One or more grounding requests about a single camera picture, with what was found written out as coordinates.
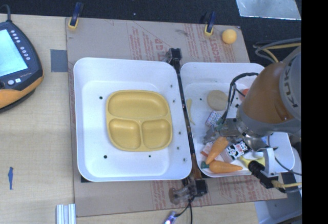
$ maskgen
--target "blue marker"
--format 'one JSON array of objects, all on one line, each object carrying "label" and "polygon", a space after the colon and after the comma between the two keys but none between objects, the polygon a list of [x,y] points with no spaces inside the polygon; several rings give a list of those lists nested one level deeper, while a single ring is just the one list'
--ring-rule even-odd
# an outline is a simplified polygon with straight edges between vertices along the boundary
[{"label": "blue marker", "polygon": [[14,170],[14,168],[13,168],[13,167],[10,167],[10,168],[9,168],[9,172],[8,172],[9,187],[10,187],[11,190],[13,189],[13,188],[12,188],[12,179],[13,179],[13,177],[14,177],[13,170]]}]

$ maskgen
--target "carrot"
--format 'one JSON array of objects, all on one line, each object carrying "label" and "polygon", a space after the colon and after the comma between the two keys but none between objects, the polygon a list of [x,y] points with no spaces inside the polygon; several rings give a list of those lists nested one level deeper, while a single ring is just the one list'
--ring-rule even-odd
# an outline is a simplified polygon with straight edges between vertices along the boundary
[{"label": "carrot", "polygon": [[214,160],[210,163],[210,170],[213,173],[229,173],[229,172],[234,172],[234,171],[238,171],[241,169],[242,169],[241,166],[226,163],[226,162],[219,161],[219,160]]},{"label": "carrot", "polygon": [[229,144],[229,141],[224,136],[219,136],[213,143],[211,150],[207,156],[205,163],[211,163]]}]

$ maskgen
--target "cardboard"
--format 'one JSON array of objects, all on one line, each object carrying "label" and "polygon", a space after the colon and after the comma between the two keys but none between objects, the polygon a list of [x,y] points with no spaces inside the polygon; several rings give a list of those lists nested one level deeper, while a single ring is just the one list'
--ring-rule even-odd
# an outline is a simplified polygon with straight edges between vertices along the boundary
[{"label": "cardboard", "polygon": [[[183,208],[169,199],[171,188],[183,187],[181,180],[89,182],[77,168],[73,67],[83,57],[163,60],[170,48],[180,48],[181,64],[187,62],[249,63],[241,30],[214,26],[212,36],[205,25],[80,18],[75,30],[66,19],[73,176],[76,215],[94,216],[126,212]],[[237,32],[237,41],[221,40],[225,29]],[[196,198],[194,207],[286,198],[276,189],[265,189],[252,175],[206,178],[208,193]]]}]

